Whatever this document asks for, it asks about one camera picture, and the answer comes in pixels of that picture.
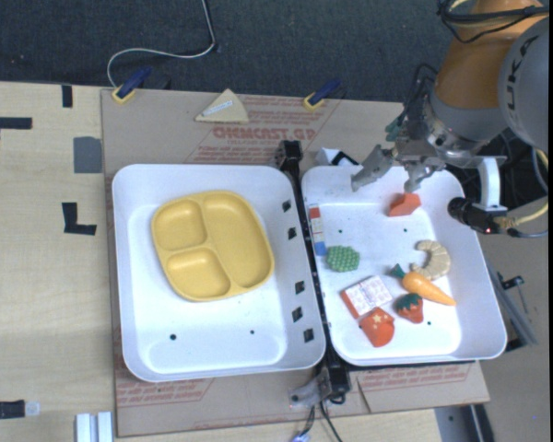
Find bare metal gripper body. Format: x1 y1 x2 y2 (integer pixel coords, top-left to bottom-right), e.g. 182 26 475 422
393 126 485 170

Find orange wedge block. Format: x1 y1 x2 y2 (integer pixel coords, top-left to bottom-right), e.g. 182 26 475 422
387 192 422 218

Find white red blue carton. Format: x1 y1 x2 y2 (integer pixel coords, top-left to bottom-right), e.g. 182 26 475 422
308 203 328 257

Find beige croissant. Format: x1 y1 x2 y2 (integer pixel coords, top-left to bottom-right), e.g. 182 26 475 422
409 239 452 282

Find green grapes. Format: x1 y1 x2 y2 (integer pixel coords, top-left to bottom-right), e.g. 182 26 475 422
324 245 361 273

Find orange carrot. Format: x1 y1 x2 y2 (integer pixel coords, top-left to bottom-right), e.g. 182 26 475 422
389 263 457 308

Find thin black rod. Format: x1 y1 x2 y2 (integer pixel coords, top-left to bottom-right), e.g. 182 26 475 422
287 163 336 367

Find red and white packet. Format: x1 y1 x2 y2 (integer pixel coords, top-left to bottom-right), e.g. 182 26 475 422
340 274 394 320

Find red strawberry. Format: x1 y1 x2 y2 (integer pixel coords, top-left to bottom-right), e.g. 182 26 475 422
393 292 425 325

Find orange pouch with yellow star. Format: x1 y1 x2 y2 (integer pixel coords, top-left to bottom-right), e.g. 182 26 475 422
359 307 396 349

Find beige pizza slice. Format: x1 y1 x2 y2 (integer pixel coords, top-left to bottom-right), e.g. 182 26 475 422
194 87 250 124

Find white plastic tray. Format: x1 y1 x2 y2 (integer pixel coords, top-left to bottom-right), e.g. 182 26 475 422
111 163 327 383
300 164 509 367

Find yellow divided plate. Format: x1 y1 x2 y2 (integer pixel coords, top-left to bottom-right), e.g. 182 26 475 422
150 190 276 303

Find brown cardboard board red print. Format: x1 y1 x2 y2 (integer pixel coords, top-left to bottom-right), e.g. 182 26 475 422
100 87 491 438

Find black cylinder on white bracket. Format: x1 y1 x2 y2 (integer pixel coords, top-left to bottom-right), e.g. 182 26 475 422
447 156 509 235

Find black block with wires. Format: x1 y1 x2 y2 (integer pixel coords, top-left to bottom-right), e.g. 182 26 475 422
276 139 304 173
321 361 352 405

